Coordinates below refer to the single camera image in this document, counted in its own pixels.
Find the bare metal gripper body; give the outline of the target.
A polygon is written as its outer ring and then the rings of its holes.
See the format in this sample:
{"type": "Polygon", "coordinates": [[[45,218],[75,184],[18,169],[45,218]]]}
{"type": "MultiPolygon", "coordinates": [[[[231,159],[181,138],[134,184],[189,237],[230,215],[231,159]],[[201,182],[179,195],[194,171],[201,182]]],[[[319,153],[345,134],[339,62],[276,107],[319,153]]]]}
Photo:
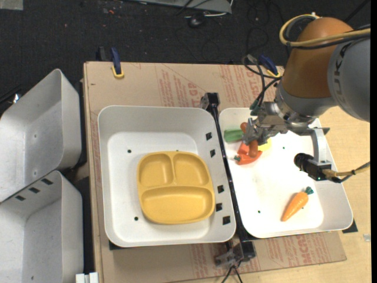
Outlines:
{"type": "Polygon", "coordinates": [[[259,110],[255,126],[261,131],[261,135],[285,134],[288,131],[301,135],[305,134],[314,120],[313,116],[293,111],[286,103],[265,101],[259,110]]]}

